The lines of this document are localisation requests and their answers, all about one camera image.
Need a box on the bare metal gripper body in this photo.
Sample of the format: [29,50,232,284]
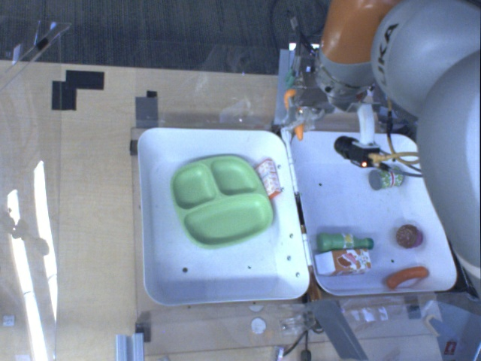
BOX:
[289,55,336,115]

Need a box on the orange carrot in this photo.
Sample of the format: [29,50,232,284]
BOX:
[283,88,306,141]

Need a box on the red and white carton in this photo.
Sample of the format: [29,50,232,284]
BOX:
[255,158,283,200]

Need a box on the green and white can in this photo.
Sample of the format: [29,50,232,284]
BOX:
[368,165,405,191]

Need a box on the white plastic tray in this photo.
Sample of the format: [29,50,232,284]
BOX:
[137,127,311,307]
[289,130,458,296]

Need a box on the green bottle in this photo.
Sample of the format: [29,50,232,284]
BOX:
[316,232,375,253]

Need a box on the green divided plate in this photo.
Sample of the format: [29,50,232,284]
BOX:
[171,154,274,250]

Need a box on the orange and white carton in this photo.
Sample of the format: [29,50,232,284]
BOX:
[313,248,373,277]

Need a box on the orange sausage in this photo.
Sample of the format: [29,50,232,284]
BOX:
[386,265,430,290]

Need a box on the black cylinder on white bracket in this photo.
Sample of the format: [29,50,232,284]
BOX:
[333,103,383,168]

